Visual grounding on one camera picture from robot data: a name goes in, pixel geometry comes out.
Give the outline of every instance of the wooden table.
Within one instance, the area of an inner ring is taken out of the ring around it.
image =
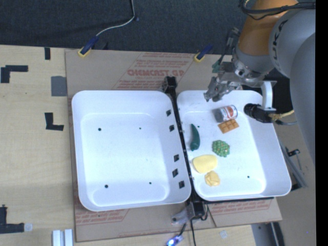
[[[51,96],[51,77],[66,76],[64,49],[0,46],[0,66],[28,65],[0,84],[0,204],[7,223],[31,223],[33,230],[0,234],[0,245],[51,245],[53,230],[74,230],[67,97]],[[46,130],[45,113],[63,131]],[[220,235],[226,231],[227,237]],[[76,245],[164,245],[175,234],[120,238]],[[193,245],[191,232],[179,245]],[[197,245],[255,245],[250,225],[195,231]]]

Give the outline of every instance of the blue clamp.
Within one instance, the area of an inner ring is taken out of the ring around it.
[[[78,52],[77,52],[77,54],[80,56],[80,57],[85,57],[85,56],[87,56],[89,53],[90,53],[90,51],[91,51],[91,48],[98,42],[98,40],[99,40],[99,37],[98,36],[94,36],[93,38],[91,38],[88,42],[87,42],[87,44],[83,47],[83,48],[81,48]]]
[[[212,50],[212,48],[213,48],[213,45],[211,45],[211,44],[207,45],[202,51],[200,51],[198,54],[196,54],[196,55],[194,56],[194,60],[195,60],[197,63],[203,61],[205,55],[206,55],[208,52],[210,52],[210,51]]]

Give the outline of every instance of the blue light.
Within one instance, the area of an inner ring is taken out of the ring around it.
[[[168,245],[174,245],[174,239],[170,239],[170,240],[168,241]]]

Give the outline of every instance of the black hole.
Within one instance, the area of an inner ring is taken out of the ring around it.
[[[184,183],[185,183],[184,181],[180,181],[180,182],[179,182],[179,188],[180,188],[180,189],[183,188],[183,187],[185,186]]]
[[[172,175],[173,175],[173,177],[175,177],[175,176],[178,175],[178,174],[179,174],[178,169],[175,169],[174,171],[172,171]]]

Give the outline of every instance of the black tape mark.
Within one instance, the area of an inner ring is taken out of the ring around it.
[[[0,234],[24,232],[24,223],[8,224],[7,223],[7,207],[0,207]]]
[[[185,183],[185,182],[184,182],[183,180],[179,182],[179,188],[180,188],[180,189],[182,189],[182,188],[185,186],[184,183]]]
[[[10,71],[6,68],[1,68],[1,80],[0,83],[9,83]]]
[[[173,177],[175,177],[175,176],[178,175],[178,174],[179,174],[178,169],[175,169],[174,171],[172,171],[172,175],[173,175]]]
[[[29,66],[6,65],[6,69],[11,72],[27,72],[29,71]]]
[[[64,125],[54,125],[53,124],[53,113],[45,113],[45,117],[46,117],[46,129],[49,130],[59,130],[59,131],[63,131],[64,130]]]
[[[50,54],[50,48],[45,47],[45,60],[50,60],[51,54]]]
[[[29,71],[28,66],[8,65],[5,67],[1,67],[0,83],[9,83],[10,72],[27,72],[27,71]]]

